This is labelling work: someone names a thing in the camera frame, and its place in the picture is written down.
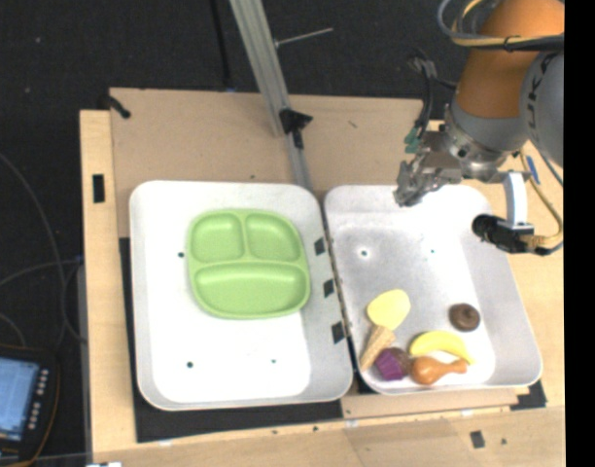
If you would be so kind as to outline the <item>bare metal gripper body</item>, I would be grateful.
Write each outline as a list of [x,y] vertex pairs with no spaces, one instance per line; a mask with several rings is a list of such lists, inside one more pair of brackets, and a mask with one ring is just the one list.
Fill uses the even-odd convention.
[[505,159],[504,152],[486,148],[464,132],[427,131],[418,144],[412,170],[419,181],[473,179],[486,183]]

